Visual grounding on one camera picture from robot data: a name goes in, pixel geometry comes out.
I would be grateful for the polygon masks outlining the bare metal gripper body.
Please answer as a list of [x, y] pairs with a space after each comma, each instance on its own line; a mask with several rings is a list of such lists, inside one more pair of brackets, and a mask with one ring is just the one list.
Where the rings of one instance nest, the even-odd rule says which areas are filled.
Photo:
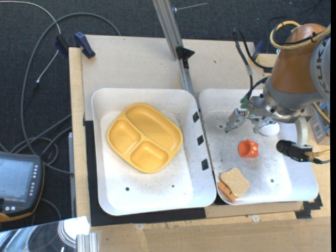
[[272, 120], [284, 123], [293, 122], [301, 109], [288, 109], [266, 94], [253, 96], [247, 104], [246, 118], [251, 120]]

